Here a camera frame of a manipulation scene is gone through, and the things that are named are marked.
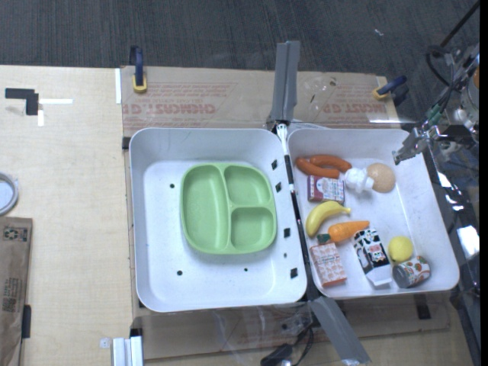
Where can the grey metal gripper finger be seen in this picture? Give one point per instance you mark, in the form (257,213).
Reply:
(407,151)
(427,132)

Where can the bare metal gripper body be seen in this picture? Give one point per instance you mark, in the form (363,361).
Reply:
(463,132)

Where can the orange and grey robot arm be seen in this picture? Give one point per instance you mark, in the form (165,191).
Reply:
(476,78)

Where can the beige and white toy drumstick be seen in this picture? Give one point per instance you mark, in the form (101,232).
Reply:
(382,177)

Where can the white plastic tray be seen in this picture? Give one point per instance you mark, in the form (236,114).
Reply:
(160,280)
(419,219)

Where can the orange sausage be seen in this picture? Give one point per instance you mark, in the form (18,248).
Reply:
(331,161)
(316,169)

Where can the red and white carton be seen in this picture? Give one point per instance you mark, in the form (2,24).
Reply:
(326,190)

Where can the yellow lemon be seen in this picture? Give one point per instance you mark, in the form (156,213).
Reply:
(400,248)

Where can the orange carrot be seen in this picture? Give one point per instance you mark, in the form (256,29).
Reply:
(347,230)

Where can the yellow banana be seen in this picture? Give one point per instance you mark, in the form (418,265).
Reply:
(320,214)

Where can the black and white milk carton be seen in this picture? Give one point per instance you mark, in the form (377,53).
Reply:
(371,255)

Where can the thin black and white rod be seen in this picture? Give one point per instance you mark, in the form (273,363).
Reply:
(289,170)

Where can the small can orange print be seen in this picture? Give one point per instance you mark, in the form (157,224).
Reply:
(411,273)

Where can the orange and white carton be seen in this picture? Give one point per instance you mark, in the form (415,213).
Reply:
(328,265)

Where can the brown cardboard board red print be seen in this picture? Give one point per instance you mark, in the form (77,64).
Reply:
(213,90)

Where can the green divided plate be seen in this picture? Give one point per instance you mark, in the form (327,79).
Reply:
(202,212)

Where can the white round disc grey rim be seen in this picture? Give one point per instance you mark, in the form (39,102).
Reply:
(5,194)

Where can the brown paper envelope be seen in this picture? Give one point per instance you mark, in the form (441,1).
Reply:
(13,280)

